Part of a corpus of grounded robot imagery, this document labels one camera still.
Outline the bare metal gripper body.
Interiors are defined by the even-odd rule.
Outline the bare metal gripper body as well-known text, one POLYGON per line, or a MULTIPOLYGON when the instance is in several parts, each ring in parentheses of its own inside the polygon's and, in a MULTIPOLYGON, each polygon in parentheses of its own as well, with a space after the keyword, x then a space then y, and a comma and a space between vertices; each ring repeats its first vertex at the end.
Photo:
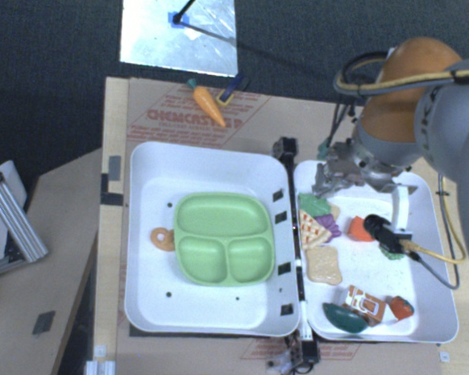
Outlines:
POLYGON ((325 156, 326 180, 344 177, 353 186, 368 185, 379 193, 391 193, 396 186, 393 178, 404 171, 400 166, 386 165, 363 145, 335 143, 325 156))

